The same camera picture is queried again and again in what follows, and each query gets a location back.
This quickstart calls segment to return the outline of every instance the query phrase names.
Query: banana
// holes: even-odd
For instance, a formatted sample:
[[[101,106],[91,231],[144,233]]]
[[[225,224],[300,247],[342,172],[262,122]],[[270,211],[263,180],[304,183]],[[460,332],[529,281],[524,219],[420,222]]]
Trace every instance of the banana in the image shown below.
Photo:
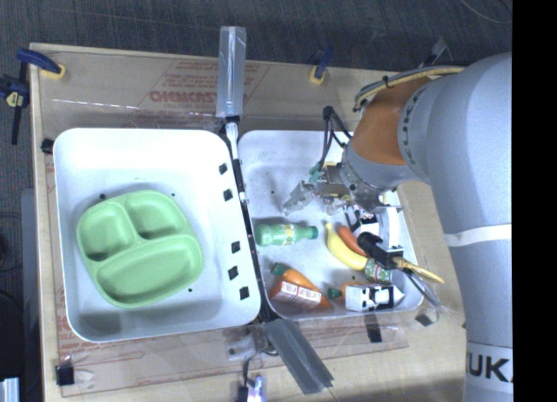
[[[325,224],[325,228],[327,229],[327,247],[331,254],[351,269],[363,271],[366,268],[367,258],[352,251],[332,228],[331,223]]]

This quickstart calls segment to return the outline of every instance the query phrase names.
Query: green bottle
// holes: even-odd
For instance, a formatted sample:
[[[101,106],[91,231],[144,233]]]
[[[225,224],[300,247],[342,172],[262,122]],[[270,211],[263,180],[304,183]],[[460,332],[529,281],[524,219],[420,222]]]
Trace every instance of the green bottle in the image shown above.
[[[260,224],[255,228],[255,242],[260,246],[293,245],[300,239],[315,239],[316,226],[300,227],[297,224]]]

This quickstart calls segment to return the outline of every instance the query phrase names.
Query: dark floor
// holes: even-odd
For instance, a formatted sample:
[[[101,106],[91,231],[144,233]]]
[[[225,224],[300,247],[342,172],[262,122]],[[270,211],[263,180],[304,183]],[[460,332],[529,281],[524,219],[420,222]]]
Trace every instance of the dark floor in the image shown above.
[[[331,46],[333,66],[402,71],[440,37],[449,49],[440,61],[510,51],[512,8],[513,0],[0,0],[0,72],[16,77],[17,48],[30,42],[215,57],[223,24],[246,27],[249,59],[304,64]],[[17,145],[12,118],[0,105],[0,291],[21,310],[21,195],[33,180],[28,112]],[[17,322],[7,313],[0,328]]]

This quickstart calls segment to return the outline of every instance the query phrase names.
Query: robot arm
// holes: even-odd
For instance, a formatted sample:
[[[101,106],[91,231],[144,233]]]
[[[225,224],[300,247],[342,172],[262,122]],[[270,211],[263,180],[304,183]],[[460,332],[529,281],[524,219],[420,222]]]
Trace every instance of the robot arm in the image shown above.
[[[380,91],[339,175],[369,212],[408,179],[430,184],[466,317],[464,400],[513,400],[511,54]]]

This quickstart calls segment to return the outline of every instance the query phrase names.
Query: white band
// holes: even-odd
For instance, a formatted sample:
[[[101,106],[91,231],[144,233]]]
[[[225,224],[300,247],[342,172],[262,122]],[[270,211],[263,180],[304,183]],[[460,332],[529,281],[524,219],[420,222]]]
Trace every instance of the white band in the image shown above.
[[[445,233],[445,242],[449,247],[461,247],[473,245],[482,241],[494,241],[496,239],[511,239],[513,237],[513,225],[489,225],[477,227],[460,233]]]

